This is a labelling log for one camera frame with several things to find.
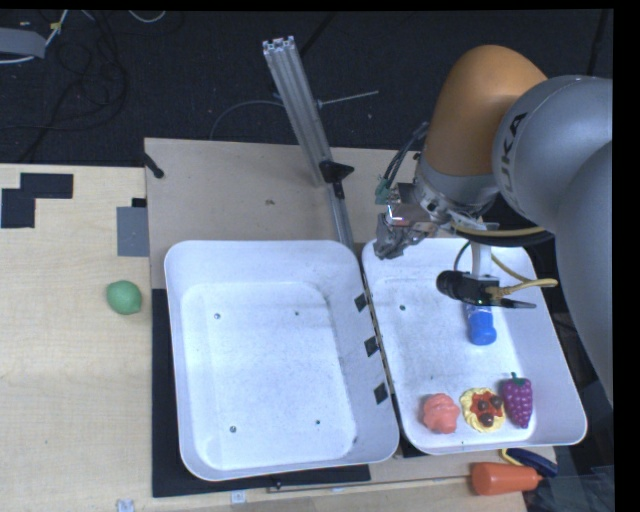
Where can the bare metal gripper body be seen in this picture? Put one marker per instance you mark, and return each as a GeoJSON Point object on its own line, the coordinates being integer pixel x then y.
{"type": "Point", "coordinates": [417, 207]}

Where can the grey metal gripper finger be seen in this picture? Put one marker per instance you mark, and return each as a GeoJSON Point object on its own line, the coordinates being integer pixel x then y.
{"type": "Point", "coordinates": [387, 240]}
{"type": "Point", "coordinates": [416, 234]}

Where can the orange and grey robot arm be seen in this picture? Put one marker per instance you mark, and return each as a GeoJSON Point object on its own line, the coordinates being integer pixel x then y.
{"type": "Point", "coordinates": [550, 150]}

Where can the blue bottle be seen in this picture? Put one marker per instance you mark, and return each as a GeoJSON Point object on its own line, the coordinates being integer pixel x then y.
{"type": "Point", "coordinates": [481, 327]}

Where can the white plastic tray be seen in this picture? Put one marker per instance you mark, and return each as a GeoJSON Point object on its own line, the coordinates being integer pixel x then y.
{"type": "Point", "coordinates": [270, 360]}
{"type": "Point", "coordinates": [430, 350]}

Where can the brown cardboard board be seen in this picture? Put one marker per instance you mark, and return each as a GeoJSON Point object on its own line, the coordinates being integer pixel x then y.
{"type": "Point", "coordinates": [235, 200]}

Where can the orange ruffled toy food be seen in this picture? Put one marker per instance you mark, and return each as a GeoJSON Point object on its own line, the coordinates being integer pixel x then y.
{"type": "Point", "coordinates": [440, 413]}

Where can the yellow pasta with meatballs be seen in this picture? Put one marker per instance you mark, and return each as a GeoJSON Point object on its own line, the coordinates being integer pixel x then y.
{"type": "Point", "coordinates": [482, 411]}

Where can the purple grapes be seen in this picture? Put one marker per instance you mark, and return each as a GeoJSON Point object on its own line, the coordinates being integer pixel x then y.
{"type": "Point", "coordinates": [518, 402]}

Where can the green lime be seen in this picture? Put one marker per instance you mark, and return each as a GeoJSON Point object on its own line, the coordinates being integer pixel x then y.
{"type": "Point", "coordinates": [124, 297]}

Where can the black cylinder on white bracket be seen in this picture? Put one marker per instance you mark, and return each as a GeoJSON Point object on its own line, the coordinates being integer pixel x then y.
{"type": "Point", "coordinates": [460, 286]}

